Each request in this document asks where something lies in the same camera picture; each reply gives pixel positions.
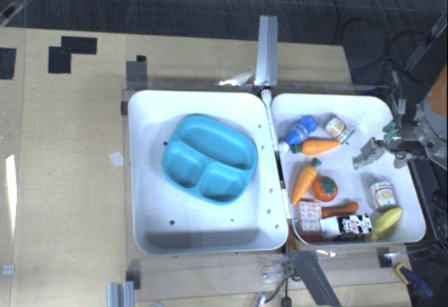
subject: blue toy bottle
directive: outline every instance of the blue toy bottle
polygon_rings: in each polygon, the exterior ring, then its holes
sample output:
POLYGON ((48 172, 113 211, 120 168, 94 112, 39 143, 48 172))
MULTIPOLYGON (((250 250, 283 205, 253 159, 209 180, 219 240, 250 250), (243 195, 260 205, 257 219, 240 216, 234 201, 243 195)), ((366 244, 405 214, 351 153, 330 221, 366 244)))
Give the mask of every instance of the blue toy bottle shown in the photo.
POLYGON ((280 142, 280 151, 287 152, 292 144, 301 144, 301 142, 316 130, 317 126, 317 121, 312 115, 304 116, 288 131, 286 139, 280 142))

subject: small can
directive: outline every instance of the small can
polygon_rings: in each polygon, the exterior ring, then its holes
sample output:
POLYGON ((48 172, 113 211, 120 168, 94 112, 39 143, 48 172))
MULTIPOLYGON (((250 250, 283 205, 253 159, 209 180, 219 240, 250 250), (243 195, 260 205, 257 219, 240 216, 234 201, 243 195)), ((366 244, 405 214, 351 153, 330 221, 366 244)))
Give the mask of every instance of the small can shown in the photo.
POLYGON ((373 204, 378 211, 385 211, 397 206, 393 195, 392 184, 387 180, 372 184, 370 186, 370 193, 372 194, 373 204))
POLYGON ((345 143, 355 131, 354 129, 348 128, 336 115, 327 123, 325 130, 341 144, 345 143))

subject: blue plate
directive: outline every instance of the blue plate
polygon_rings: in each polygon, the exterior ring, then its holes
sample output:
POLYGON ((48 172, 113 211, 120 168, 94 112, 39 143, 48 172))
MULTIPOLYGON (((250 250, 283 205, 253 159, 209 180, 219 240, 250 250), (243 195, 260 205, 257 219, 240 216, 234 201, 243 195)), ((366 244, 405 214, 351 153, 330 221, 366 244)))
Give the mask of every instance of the blue plate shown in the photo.
POLYGON ((162 159, 163 174, 172 185, 219 205, 241 196, 256 165, 251 139, 203 115, 179 124, 162 159))

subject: toy tomato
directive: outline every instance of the toy tomato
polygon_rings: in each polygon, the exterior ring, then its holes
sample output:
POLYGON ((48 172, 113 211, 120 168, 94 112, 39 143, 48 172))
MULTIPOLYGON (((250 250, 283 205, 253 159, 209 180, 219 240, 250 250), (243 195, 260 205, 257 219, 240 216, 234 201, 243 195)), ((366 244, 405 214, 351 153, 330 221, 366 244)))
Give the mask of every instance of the toy tomato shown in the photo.
POLYGON ((318 176, 312 185, 314 196, 320 201, 332 201, 337 195, 337 185, 332 178, 318 176))

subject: yellow banana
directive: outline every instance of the yellow banana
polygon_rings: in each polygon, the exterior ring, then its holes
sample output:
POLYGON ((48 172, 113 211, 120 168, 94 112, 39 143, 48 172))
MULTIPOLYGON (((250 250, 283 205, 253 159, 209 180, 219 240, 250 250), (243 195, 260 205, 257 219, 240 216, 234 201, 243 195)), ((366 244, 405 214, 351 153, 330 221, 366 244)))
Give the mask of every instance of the yellow banana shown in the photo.
POLYGON ((392 208, 387 210, 383 215, 379 217, 377 221, 373 223, 373 234, 371 239, 373 241, 378 240, 387 230, 389 230, 400 219, 403 210, 401 208, 392 208))

